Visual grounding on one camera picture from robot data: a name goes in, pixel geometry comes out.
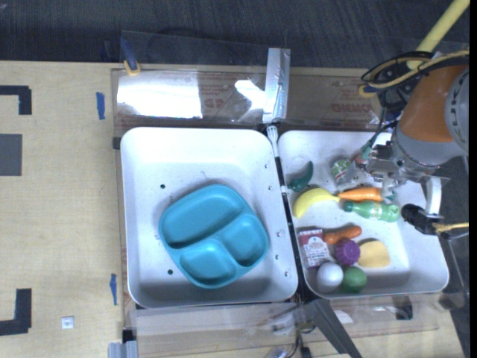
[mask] orange carrot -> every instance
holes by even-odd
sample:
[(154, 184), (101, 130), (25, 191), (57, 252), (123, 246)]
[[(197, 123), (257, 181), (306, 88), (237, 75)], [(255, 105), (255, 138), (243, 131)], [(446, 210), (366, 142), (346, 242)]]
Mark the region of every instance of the orange carrot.
[(353, 239), (361, 235), (363, 230), (358, 225), (349, 227), (345, 230), (339, 230), (338, 232), (326, 233), (324, 241), (326, 244), (336, 244), (342, 239)]
[(379, 187), (359, 187), (349, 191), (340, 192), (338, 197), (351, 201), (382, 201), (381, 189)]

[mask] wooden table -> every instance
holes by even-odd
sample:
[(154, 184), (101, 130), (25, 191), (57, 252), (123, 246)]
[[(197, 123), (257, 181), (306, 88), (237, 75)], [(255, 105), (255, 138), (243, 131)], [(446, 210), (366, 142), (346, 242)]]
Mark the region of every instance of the wooden table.
[[(22, 134), (22, 176), (0, 176), (0, 319), (32, 289), (28, 333), (0, 336), (0, 357), (106, 357), (121, 341), (122, 306), (111, 71), (106, 63), (0, 62), (0, 85), (32, 89), (33, 114), (0, 95), (0, 134)], [(98, 118), (96, 93), (105, 96)], [(110, 290), (116, 274), (118, 305)], [(75, 326), (62, 329), (62, 317)], [(354, 338), (364, 357), (462, 357), (450, 314), (437, 330)], [(336, 354), (311, 343), (315, 357)], [(200, 357), (263, 357), (270, 348)]]

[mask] gray square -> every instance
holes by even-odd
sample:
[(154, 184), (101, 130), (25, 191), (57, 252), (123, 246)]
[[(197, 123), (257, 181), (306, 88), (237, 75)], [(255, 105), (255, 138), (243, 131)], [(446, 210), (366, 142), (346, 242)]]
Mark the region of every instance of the gray square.
[(22, 176), (21, 134), (0, 134), (0, 176)]

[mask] green bottle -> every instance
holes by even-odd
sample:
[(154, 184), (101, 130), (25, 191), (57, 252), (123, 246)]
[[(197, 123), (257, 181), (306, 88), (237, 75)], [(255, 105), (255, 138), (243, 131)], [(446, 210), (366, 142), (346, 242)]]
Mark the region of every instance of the green bottle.
[(395, 222), (399, 218), (399, 207), (395, 204), (384, 204), (378, 201), (366, 200), (361, 203), (345, 201), (343, 209), (346, 212), (356, 212), (366, 219), (378, 219)]

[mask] small carton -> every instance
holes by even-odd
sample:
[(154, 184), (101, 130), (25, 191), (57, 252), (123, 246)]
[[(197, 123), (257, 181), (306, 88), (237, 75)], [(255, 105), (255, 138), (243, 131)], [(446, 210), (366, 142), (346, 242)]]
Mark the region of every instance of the small carton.
[(323, 231), (320, 229), (300, 231), (298, 245), (303, 264), (307, 269), (317, 268), (330, 260), (328, 245), (324, 242)]

